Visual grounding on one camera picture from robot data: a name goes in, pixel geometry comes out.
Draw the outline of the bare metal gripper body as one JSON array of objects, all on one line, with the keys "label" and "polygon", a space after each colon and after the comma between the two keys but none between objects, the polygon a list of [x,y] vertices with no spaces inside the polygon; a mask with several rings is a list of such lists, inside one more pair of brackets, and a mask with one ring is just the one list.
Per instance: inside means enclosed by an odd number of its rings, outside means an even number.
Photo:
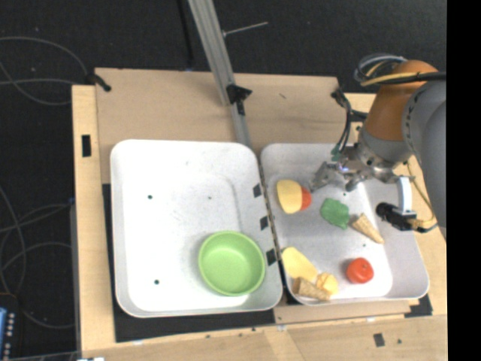
[{"label": "bare metal gripper body", "polygon": [[408,159],[404,144],[353,144],[339,151],[336,166],[345,177],[360,174],[393,184],[399,178],[395,169]]}]

